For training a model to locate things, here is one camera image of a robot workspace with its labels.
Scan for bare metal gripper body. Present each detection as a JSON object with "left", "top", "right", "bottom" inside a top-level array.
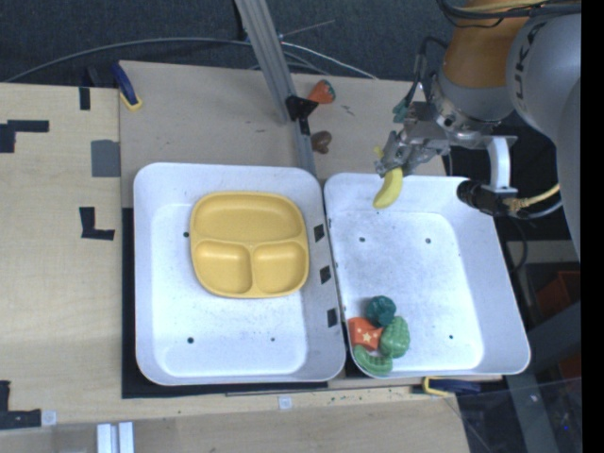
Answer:
[{"left": 382, "top": 103, "right": 499, "bottom": 161}]

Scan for yellow banana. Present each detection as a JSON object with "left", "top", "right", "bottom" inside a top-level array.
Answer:
[{"left": 372, "top": 146, "right": 405, "bottom": 210}]

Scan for white plastic tray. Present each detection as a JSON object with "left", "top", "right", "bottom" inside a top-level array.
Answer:
[
  {"left": 323, "top": 172, "right": 532, "bottom": 380},
  {"left": 132, "top": 161, "right": 347, "bottom": 387}
]

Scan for dark green broccoli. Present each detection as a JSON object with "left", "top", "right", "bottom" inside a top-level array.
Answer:
[{"left": 365, "top": 294, "right": 398, "bottom": 327}]

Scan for yellow divided plate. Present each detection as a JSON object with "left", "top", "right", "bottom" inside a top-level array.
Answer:
[{"left": 189, "top": 191, "right": 311, "bottom": 300}]

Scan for green grapes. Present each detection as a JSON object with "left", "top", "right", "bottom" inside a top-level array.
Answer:
[{"left": 378, "top": 315, "right": 411, "bottom": 360}]

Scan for pale wood board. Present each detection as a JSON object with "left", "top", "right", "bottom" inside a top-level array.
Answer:
[{"left": 118, "top": 59, "right": 504, "bottom": 396}]

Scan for green pea pod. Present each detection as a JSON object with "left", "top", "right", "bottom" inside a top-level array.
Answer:
[{"left": 352, "top": 344, "right": 394, "bottom": 378}]

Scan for black cylinder on white bracket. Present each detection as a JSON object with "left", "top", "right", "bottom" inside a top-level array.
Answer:
[{"left": 455, "top": 135, "right": 520, "bottom": 217}]

